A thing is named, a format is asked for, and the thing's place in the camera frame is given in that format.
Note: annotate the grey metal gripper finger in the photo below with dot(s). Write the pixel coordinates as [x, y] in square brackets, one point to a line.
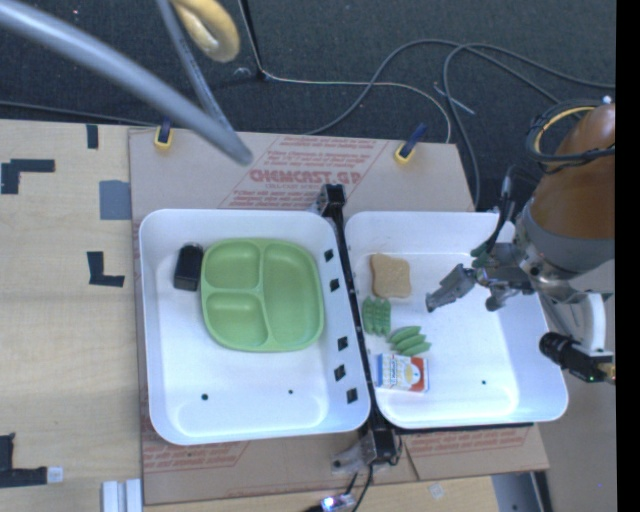
[502, 299]
[450, 290]

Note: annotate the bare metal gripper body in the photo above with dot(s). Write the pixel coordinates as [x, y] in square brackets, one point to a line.
[510, 270]

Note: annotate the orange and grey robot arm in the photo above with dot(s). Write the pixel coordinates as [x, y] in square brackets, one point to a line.
[575, 200]

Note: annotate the tan toast slice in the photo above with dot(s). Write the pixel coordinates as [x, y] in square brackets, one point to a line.
[390, 276]

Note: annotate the green pea pods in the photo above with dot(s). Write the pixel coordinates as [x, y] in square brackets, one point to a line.
[410, 341]

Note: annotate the white plastic tray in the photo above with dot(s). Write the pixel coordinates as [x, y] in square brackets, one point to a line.
[475, 370]
[250, 390]

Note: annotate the green ridged toy vegetable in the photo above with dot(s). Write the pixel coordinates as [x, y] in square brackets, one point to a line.
[376, 316]

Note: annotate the white and orange carton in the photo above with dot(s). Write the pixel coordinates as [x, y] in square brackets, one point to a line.
[402, 372]

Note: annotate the thin black rod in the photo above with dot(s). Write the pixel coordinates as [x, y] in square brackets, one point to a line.
[350, 280]

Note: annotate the green divided plate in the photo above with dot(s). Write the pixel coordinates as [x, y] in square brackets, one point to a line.
[280, 295]

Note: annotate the small black bottle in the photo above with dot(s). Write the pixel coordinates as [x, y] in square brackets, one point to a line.
[187, 267]

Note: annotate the brown cardboard board, red print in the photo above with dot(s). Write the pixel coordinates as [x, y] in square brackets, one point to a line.
[200, 175]

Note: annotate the black cylinder on white bracket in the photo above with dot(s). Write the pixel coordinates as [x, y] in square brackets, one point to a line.
[570, 350]

